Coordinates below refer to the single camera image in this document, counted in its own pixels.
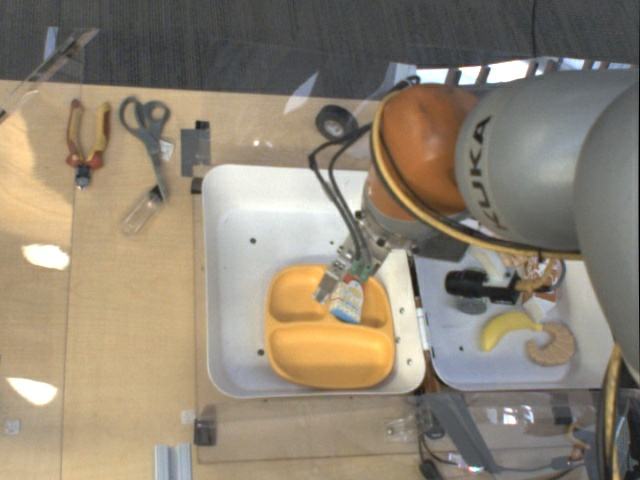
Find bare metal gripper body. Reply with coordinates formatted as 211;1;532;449
335;211;419;275

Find small white printed carton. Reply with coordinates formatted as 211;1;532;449
328;274;366;325

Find orange divided plate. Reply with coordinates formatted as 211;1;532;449
263;263;398;391

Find white plastic tray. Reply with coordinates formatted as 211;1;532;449
201;163;428;400
412;217;617;392

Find thin black and white rod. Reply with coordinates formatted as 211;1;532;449
408;255;435;364

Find black tape roll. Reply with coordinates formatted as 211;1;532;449
314;103;360;140

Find yellow banana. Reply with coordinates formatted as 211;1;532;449
480;310;544;353

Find brown and white packet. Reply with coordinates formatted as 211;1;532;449
499;250;567;300

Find white cube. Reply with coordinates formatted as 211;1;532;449
521;295;557;326

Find clear plastic bottle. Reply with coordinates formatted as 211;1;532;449
118;184;166;237

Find beige croissant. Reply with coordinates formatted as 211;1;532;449
525;321;578;368

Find grey scissors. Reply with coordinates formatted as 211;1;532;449
118;95;173;204

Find red and yellow pliers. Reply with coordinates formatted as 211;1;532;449
65;98;113;192

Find black cylinder on white bracket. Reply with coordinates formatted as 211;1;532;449
444;245;524;307

